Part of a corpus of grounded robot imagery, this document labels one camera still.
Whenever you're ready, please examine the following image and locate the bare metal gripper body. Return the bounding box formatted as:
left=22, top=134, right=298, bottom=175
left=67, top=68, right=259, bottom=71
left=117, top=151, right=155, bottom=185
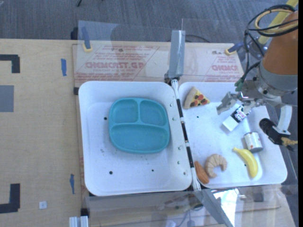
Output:
left=236, top=79, right=285, bottom=107

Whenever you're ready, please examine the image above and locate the beige toy croissant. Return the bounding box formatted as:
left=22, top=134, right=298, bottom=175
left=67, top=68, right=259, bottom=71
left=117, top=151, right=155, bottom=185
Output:
left=205, top=153, right=228, bottom=179

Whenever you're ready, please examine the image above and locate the black cylinder on white bracket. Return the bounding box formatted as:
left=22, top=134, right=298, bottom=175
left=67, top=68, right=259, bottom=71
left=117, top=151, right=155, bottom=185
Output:
left=258, top=104, right=293, bottom=146

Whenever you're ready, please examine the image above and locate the toy pizza slice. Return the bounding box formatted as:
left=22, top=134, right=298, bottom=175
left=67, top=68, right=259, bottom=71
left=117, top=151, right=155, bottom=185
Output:
left=183, top=86, right=211, bottom=110

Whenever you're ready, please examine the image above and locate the brown cardboard board red print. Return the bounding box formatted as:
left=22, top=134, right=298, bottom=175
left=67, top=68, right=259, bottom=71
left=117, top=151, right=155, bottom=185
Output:
left=72, top=41, right=247, bottom=196

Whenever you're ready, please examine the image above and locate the white and black carton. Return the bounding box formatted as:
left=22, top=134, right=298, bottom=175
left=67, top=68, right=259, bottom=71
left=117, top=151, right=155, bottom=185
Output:
left=222, top=104, right=252, bottom=132

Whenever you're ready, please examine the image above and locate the yellow banana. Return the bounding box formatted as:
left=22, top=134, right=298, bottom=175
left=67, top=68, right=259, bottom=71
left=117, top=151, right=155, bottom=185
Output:
left=232, top=147, right=259, bottom=179

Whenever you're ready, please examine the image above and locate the black and white thin rod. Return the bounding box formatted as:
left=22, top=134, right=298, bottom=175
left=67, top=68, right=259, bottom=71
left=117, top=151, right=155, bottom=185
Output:
left=170, top=79, right=202, bottom=191

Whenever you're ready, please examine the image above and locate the white plastic tray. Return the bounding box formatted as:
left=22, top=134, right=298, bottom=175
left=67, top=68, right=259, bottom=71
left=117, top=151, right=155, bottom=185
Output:
left=178, top=81, right=288, bottom=190
left=78, top=80, right=193, bottom=197

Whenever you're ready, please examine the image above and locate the blue divided plate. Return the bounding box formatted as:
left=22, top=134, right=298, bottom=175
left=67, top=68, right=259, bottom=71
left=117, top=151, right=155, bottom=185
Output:
left=108, top=97, right=171, bottom=155

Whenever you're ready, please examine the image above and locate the small white can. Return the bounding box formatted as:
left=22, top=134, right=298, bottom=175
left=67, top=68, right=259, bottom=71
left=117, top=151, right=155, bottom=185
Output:
left=243, top=131, right=264, bottom=154

